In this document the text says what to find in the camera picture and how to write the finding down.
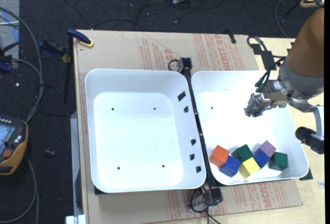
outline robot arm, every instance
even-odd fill
[[[280,65],[277,80],[257,83],[245,108],[247,116],[258,117],[265,110],[287,104],[303,113],[314,113],[317,131],[299,128],[297,138],[324,153],[324,106],[312,106],[308,100],[324,90],[324,8],[318,9],[299,32],[292,49]]]

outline brown cylinder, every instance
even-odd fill
[[[295,73],[324,77],[324,8],[316,10],[300,30],[287,59]]]

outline cardboard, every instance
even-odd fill
[[[96,68],[166,70],[168,62],[191,57],[193,71],[258,70],[247,36],[139,33],[80,30],[94,40],[87,48],[75,42],[75,74],[79,123],[82,197],[87,221],[94,223],[155,223],[202,217],[188,208],[191,190],[96,195],[91,180],[85,76]],[[224,202],[210,214],[261,211],[302,205],[295,180],[222,188]]]

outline purple cube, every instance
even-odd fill
[[[241,161],[232,156],[228,156],[228,159],[225,165],[221,167],[220,172],[229,177],[233,177],[235,174],[237,174],[240,165]]]
[[[266,140],[258,150],[262,150],[270,158],[274,155],[276,148]]]
[[[264,167],[270,160],[270,158],[261,149],[255,152],[253,158],[261,168]]]

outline blue cube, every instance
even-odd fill
[[[233,177],[238,172],[238,168],[241,165],[241,161],[232,157],[228,156],[228,159],[224,166],[221,167],[220,172],[224,173],[229,177]]]
[[[259,149],[255,152],[254,156],[253,156],[254,160],[256,160],[257,164],[262,168],[263,166],[265,166],[270,158],[268,157],[267,154],[265,154],[263,152],[262,149]]]

